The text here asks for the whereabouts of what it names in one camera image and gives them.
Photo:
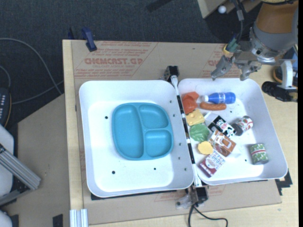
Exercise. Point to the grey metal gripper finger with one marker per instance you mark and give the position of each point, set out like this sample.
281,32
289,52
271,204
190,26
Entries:
247,72
222,67

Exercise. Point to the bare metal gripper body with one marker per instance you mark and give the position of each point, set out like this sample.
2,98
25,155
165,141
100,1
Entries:
253,57

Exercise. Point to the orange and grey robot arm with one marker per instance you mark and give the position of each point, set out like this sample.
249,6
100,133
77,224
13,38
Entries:
277,15

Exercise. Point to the blue plastic bottle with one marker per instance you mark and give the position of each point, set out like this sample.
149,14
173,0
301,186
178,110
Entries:
222,98

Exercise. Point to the orange toy sausage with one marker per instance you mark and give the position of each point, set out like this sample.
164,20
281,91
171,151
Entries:
213,106

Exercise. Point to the orange toy pepper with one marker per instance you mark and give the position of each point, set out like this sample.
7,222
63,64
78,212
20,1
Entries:
189,103

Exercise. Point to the red and white can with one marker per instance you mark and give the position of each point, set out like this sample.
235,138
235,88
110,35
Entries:
243,124

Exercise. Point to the white plastic tray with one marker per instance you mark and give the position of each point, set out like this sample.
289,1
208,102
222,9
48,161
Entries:
99,136
265,126

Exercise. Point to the yellow toy cheese slice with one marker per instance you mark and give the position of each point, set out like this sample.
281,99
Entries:
194,117

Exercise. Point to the black and white milk carton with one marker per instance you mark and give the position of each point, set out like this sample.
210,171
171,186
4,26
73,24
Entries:
222,125

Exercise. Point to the green toy lettuce leaf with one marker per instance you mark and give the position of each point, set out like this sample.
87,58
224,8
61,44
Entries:
198,132

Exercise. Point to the thin black and white rod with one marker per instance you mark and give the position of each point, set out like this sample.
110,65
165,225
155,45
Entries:
187,131

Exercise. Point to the orange and white carton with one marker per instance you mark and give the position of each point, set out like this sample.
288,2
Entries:
223,143

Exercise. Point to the brown cardboard board red print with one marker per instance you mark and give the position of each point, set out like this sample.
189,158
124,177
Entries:
146,60

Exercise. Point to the green and white can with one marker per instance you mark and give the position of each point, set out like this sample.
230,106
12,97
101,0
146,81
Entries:
258,153

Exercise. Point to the yellow toy biscuit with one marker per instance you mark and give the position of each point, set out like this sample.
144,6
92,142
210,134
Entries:
205,148

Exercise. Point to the red and white packet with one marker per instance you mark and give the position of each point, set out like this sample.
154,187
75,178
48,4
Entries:
211,163

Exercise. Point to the blue divided plate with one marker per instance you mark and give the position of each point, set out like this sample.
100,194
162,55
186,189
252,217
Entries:
142,131

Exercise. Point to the black cylinder on white bracket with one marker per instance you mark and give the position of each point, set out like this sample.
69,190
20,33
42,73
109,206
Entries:
282,86

